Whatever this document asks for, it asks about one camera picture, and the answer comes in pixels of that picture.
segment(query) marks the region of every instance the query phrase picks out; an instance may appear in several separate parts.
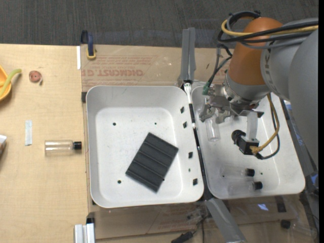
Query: white strip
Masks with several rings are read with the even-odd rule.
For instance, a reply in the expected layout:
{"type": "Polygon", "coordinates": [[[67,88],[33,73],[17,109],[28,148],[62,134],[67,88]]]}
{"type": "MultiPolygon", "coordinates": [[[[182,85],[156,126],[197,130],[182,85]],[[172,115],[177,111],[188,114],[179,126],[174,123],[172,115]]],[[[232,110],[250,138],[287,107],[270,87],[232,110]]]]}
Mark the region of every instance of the white strip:
{"type": "Polygon", "coordinates": [[[32,144],[32,121],[31,120],[26,120],[25,121],[25,146],[31,145],[32,144]]]}
{"type": "Polygon", "coordinates": [[[77,68],[81,69],[81,47],[76,46],[76,60],[77,60],[77,68]]]}

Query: bottle cap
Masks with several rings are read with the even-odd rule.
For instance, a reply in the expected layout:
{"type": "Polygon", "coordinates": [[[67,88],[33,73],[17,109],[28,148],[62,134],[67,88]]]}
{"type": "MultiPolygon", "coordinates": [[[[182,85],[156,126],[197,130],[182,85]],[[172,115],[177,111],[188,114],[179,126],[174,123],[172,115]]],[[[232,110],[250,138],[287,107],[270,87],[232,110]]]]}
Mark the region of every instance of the bottle cap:
{"type": "Polygon", "coordinates": [[[260,189],[262,189],[262,187],[263,187],[262,182],[255,182],[254,183],[254,189],[255,190],[260,190],[260,189]]]}
{"type": "Polygon", "coordinates": [[[82,142],[81,141],[73,142],[73,149],[82,149],[82,142]]]}
{"type": "Polygon", "coordinates": [[[245,169],[245,172],[247,176],[254,176],[255,174],[254,169],[250,169],[250,168],[245,169]]]}
{"type": "Polygon", "coordinates": [[[280,221],[280,225],[282,228],[289,229],[291,226],[291,222],[288,220],[282,220],[280,221]]]}

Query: wooden surface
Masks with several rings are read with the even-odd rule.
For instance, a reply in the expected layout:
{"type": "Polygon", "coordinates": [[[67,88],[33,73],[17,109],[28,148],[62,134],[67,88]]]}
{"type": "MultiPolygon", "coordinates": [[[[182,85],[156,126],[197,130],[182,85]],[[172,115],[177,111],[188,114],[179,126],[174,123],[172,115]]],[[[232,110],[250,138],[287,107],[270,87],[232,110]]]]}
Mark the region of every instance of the wooden surface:
{"type": "MultiPolygon", "coordinates": [[[[0,134],[8,137],[0,157],[0,242],[73,242],[74,225],[85,224],[88,214],[85,152],[46,157],[44,141],[85,141],[76,47],[2,44],[0,65],[7,73],[22,69],[13,78],[10,96],[0,102],[0,134]],[[41,86],[29,81],[32,70],[42,73],[41,86]],[[26,120],[32,120],[29,146],[25,146],[26,120]]],[[[292,196],[291,202],[298,219],[307,223],[298,196],[292,196]]],[[[282,231],[278,221],[239,227],[249,242],[313,242],[282,231]]],[[[170,242],[178,235],[98,242],[170,242]]],[[[224,242],[217,228],[206,225],[205,235],[206,242],[224,242]]],[[[201,230],[189,242],[202,242],[201,230]]]]}

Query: transparent plastic bottle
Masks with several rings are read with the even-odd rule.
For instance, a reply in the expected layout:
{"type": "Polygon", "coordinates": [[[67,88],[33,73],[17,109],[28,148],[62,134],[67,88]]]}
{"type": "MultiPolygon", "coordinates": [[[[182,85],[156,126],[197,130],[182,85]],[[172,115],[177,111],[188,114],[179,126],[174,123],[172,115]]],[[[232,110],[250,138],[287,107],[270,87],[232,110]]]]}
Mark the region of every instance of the transparent plastic bottle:
{"type": "Polygon", "coordinates": [[[284,229],[291,229],[297,233],[301,233],[305,236],[315,239],[317,237],[317,230],[306,224],[300,224],[297,220],[281,220],[280,225],[284,229]]]}
{"type": "Polygon", "coordinates": [[[229,195],[246,195],[263,188],[262,182],[258,181],[235,181],[228,184],[229,195]]]}
{"type": "Polygon", "coordinates": [[[255,174],[254,169],[243,168],[233,165],[225,164],[221,167],[220,175],[224,178],[253,178],[255,174]]]}
{"type": "Polygon", "coordinates": [[[82,142],[72,140],[46,140],[45,155],[72,155],[75,150],[82,149],[82,142]]]}
{"type": "Polygon", "coordinates": [[[216,123],[216,115],[205,120],[206,129],[207,129],[207,139],[210,142],[215,142],[220,140],[220,133],[218,124],[216,123]]]}

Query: yellow bowl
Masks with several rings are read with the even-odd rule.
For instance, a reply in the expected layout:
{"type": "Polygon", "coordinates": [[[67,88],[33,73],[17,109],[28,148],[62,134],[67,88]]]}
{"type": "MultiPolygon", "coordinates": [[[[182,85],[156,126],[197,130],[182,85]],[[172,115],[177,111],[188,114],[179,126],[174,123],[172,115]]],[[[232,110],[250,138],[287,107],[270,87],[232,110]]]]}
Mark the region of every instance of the yellow bowl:
{"type": "MultiPolygon", "coordinates": [[[[4,71],[4,69],[0,65],[0,83],[4,83],[7,79],[7,77],[8,77],[7,73],[4,71]]],[[[4,100],[7,97],[7,95],[9,95],[10,90],[11,90],[11,82],[8,84],[4,94],[0,97],[0,102],[2,100],[4,100]]]]}

